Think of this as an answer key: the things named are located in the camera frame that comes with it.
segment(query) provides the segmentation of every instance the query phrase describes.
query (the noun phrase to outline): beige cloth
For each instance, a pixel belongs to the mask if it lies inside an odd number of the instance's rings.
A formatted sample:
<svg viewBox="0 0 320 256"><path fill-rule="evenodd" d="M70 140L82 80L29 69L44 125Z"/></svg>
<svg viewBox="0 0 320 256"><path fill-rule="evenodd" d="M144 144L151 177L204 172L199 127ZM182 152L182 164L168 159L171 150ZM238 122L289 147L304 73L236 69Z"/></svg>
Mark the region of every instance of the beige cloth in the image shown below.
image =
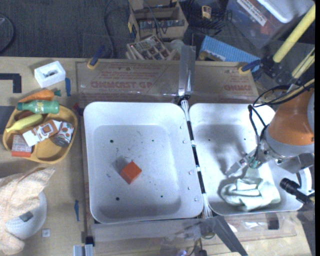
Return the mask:
<svg viewBox="0 0 320 256"><path fill-rule="evenodd" d="M17 254L25 246L8 232L6 222L39 207L39 193L54 172L54 168L36 169L0 179L0 250L4 254Z"/></svg>

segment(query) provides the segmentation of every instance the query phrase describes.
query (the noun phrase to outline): yellow bowl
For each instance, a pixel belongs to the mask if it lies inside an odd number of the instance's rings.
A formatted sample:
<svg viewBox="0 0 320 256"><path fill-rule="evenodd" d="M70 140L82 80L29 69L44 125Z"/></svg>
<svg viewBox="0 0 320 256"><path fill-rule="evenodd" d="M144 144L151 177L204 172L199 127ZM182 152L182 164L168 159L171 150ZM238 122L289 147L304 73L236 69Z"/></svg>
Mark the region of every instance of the yellow bowl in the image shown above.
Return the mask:
<svg viewBox="0 0 320 256"><path fill-rule="evenodd" d="M13 111L13 113L11 114L8 123L6 124L6 128L11 127L15 123L16 117L18 115L20 115L21 113L22 113L22 111L15 109ZM60 105L58 114L49 113L49 114L44 115L43 123L48 120L69 122L73 125L74 130L73 130L73 135L72 135L69 146L68 147L60 147L60 146L54 144L52 142L52 140L50 138L48 138L48 139L45 139L44 141L41 141L38 144L34 145L32 147L31 157L23 157L24 159L38 162L38 163L55 164L55 163L61 161L62 159L64 159L66 157L66 155L68 154L68 152L69 152L69 150L75 140L75 136L76 136L77 129L78 129L77 116L75 115L75 113L71 109ZM37 125L31 126L28 128L24 128L22 130L11 130L9 132L4 130L3 137L2 137L3 145L5 146L5 148L8 151L11 151L14 135L17 135L17 134L22 135L24 132L30 130L32 127L35 127Z"/></svg>

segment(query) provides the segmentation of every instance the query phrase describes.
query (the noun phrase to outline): green bottle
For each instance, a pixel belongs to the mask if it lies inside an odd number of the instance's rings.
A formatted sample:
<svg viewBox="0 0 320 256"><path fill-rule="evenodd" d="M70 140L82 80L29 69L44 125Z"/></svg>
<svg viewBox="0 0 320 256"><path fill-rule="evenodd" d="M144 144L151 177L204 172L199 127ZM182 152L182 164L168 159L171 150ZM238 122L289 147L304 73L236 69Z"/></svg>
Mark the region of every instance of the green bottle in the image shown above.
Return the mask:
<svg viewBox="0 0 320 256"><path fill-rule="evenodd" d="M58 114L59 102L56 100L34 100L29 103L18 102L16 109L19 111L29 110L35 114Z"/></svg>

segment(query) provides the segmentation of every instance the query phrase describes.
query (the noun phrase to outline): white plastic tray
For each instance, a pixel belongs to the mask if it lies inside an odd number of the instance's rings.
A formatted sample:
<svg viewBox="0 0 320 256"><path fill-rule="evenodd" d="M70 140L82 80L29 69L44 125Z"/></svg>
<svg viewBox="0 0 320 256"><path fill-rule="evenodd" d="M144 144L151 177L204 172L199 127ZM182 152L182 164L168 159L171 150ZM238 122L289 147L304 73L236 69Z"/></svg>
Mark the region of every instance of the white plastic tray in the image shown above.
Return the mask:
<svg viewBox="0 0 320 256"><path fill-rule="evenodd" d="M172 103L93 102L84 109L90 210L100 223L193 218L203 209L183 110ZM130 185L120 176L133 160Z"/></svg>
<svg viewBox="0 0 320 256"><path fill-rule="evenodd" d="M262 106L256 110L266 124L270 123L275 114L268 106ZM278 188L280 203L266 206L264 209L244 212L227 204L220 197L221 187L230 183L224 174L226 170L257 146L247 104L197 103L190 107L189 115L204 187L209 204L217 214L226 216L296 211L302 207L302 203L297 201L295 196L285 192L279 186L283 178L299 183L297 176L278 167L274 161L264 164L261 167L263 168L261 173L262 178ZM260 133L263 125L255 114L252 117Z"/></svg>

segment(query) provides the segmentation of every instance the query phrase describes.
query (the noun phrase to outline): plastic storage box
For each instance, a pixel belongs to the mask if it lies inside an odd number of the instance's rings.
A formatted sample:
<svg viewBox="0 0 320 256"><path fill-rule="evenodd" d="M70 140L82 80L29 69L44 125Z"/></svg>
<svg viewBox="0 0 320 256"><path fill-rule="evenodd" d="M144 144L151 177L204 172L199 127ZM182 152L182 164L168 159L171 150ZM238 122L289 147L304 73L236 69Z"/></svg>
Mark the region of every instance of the plastic storage box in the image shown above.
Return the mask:
<svg viewBox="0 0 320 256"><path fill-rule="evenodd" d="M312 0L229 0L232 23L258 49L296 25Z"/></svg>

